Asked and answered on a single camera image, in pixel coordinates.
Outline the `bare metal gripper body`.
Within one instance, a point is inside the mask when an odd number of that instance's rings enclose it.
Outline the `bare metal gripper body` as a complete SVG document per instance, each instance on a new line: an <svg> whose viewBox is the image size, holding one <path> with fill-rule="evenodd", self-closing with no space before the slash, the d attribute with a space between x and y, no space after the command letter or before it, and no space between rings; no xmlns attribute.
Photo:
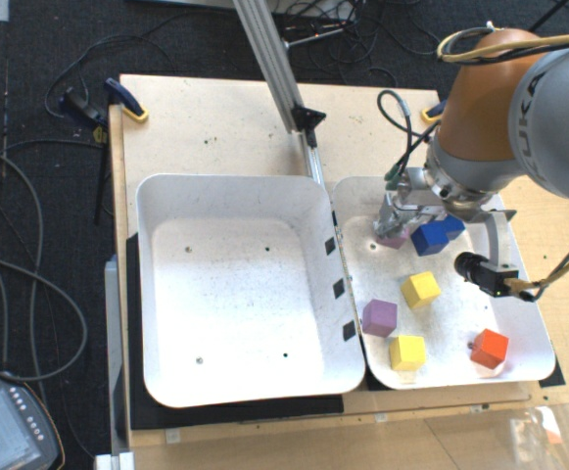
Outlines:
<svg viewBox="0 0 569 470"><path fill-rule="evenodd" d="M408 167L396 184L393 203L402 211L450 214L467 222L482 222L492 192L471 190L435 167Z"/></svg>

